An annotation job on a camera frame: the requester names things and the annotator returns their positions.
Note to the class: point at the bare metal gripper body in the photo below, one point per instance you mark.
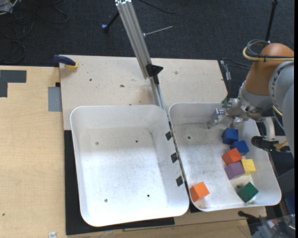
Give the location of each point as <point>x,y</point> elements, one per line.
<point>236,109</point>

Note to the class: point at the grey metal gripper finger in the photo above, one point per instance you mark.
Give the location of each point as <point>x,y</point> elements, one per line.
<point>216,118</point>
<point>236,123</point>

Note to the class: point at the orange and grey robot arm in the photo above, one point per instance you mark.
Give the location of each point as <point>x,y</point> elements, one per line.
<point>263,78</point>

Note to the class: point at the blue cube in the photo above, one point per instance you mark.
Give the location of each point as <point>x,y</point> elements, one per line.
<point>241,146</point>
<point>230,135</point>

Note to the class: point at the red-orange cube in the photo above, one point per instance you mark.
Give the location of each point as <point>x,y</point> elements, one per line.
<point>231,156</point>

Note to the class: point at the white plastic tray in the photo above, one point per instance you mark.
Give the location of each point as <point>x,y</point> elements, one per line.
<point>203,157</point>
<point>119,167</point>

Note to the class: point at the yellow cube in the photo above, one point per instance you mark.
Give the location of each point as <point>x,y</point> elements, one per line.
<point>248,165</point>

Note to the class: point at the purple cube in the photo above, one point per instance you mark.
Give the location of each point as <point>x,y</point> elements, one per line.
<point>234,170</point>

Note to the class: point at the green cube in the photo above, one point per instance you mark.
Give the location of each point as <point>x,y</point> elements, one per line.
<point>247,192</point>

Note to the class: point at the orange cube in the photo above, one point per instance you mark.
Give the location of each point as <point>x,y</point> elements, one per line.
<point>199,191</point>

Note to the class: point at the pale wood board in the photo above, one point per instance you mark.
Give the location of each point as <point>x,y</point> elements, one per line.
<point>109,83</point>

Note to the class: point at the black cylinder on white bracket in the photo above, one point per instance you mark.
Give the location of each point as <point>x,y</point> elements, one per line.
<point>263,142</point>

